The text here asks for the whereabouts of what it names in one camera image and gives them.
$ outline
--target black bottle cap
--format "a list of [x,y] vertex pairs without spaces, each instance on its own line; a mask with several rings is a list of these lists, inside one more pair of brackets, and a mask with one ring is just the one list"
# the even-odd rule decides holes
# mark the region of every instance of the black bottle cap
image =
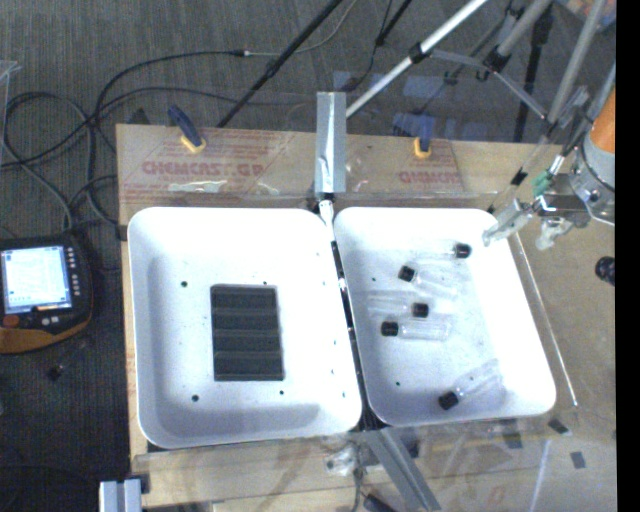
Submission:
[[400,331],[398,322],[382,322],[380,332],[383,336],[397,336]]
[[456,258],[459,259],[468,258],[471,254],[471,246],[469,244],[457,243],[453,250],[455,251]]
[[406,265],[403,265],[402,268],[400,269],[400,272],[398,272],[398,277],[400,279],[402,279],[403,281],[411,281],[416,275],[416,271],[415,269],[411,268],[411,267],[407,267]]
[[453,391],[448,391],[444,395],[438,397],[438,403],[445,411],[451,409],[453,406],[458,405],[458,397]]
[[427,318],[429,305],[424,302],[414,302],[411,304],[411,314],[417,318]]

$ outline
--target blue clamp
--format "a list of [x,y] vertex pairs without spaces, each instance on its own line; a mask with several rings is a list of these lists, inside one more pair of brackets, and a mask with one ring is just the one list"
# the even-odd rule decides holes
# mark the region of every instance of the blue clamp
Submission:
[[200,137],[198,130],[187,114],[175,105],[169,107],[168,114],[171,120],[182,130],[183,135],[180,140],[191,152],[199,153],[206,147],[206,141]]

